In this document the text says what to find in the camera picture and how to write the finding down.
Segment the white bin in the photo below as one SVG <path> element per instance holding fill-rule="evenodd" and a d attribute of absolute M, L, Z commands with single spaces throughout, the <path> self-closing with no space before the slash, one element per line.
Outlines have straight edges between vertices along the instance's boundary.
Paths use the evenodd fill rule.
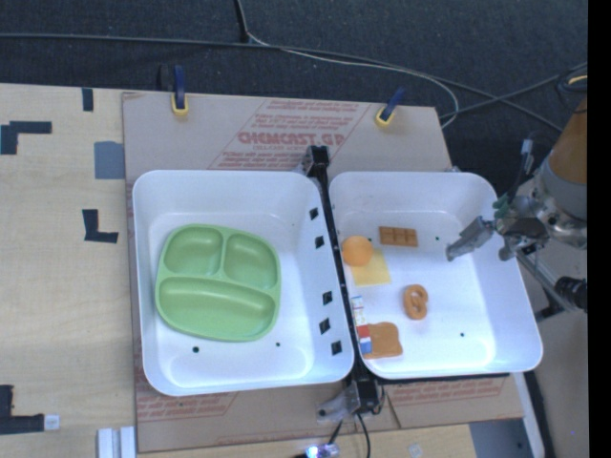
<path fill-rule="evenodd" d="M 445 247 L 476 216 L 491 219 L 493 188 L 463 173 L 344 173 L 330 184 L 341 242 L 379 225 L 415 228 L 417 248 L 384 246 L 390 283 L 354 284 L 369 323 L 399 328 L 401 356 L 365 360 L 385 379 L 526 371 L 540 361 L 537 325 L 515 260 L 500 261 L 499 236 L 452 262 Z M 290 172 L 154 171 L 133 190 L 144 372 L 168 395 L 193 395 L 342 380 L 354 364 L 320 193 Z M 168 326 L 155 307 L 158 259 L 167 236 L 190 223 L 241 229 L 266 239 L 282 270 L 272 330 L 247 343 L 206 340 Z M 406 285 L 430 297 L 423 321 L 408 319 Z"/>

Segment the black floor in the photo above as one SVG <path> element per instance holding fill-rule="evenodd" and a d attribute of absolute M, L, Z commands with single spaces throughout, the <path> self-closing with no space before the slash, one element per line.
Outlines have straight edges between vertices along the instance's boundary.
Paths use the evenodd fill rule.
<path fill-rule="evenodd" d="M 0 0 L 0 82 L 153 90 L 160 64 L 181 64 L 187 92 L 378 102 L 404 86 L 402 103 L 434 106 L 445 121 L 450 94 L 421 77 L 235 44 L 248 31 L 273 45 L 429 73 L 461 108 L 564 75 L 588 59 L 588 0 L 240 1 L 245 20 L 234 0 Z M 455 166 L 484 176 L 499 194 L 516 176 L 521 140 L 548 135 L 537 146 L 539 162 L 578 97 L 561 99 L 551 80 L 512 101 L 527 111 L 496 103 L 444 128 Z"/>
<path fill-rule="evenodd" d="M 537 458 L 519 419 L 471 423 L 469 427 L 477 458 Z"/>

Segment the orange ball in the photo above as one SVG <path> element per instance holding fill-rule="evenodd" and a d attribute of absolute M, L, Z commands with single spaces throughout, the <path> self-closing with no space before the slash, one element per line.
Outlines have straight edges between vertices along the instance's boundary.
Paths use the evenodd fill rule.
<path fill-rule="evenodd" d="M 350 236 L 342 243 L 342 256 L 350 266 L 365 266 L 373 256 L 373 245 L 364 236 Z"/>

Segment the green divided plate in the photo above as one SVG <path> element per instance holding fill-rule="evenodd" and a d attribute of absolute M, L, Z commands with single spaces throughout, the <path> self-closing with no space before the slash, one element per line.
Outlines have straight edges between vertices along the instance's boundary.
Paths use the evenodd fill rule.
<path fill-rule="evenodd" d="M 278 317 L 280 262 L 264 239 L 244 231 L 189 224 L 173 231 L 159 259 L 155 303 L 178 331 L 254 341 Z"/>

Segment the blue clamp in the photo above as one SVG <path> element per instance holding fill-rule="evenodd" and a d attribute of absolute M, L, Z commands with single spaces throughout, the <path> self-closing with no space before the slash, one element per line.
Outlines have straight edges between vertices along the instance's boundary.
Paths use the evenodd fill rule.
<path fill-rule="evenodd" d="M 399 87 L 397 91 L 394 93 L 394 95 L 390 98 L 386 107 L 383 107 L 382 109 L 378 111 L 378 113 L 375 116 L 375 123 L 378 126 L 385 127 L 390 124 L 390 121 L 392 120 L 392 116 L 394 114 L 394 109 L 396 108 L 397 105 L 399 105 L 399 102 L 403 99 L 403 95 L 405 95 L 405 88 Z"/>
<path fill-rule="evenodd" d="M 182 66 L 174 67 L 174 93 L 172 94 L 172 112 L 175 115 L 187 115 L 189 102 L 184 92 L 184 71 Z"/>

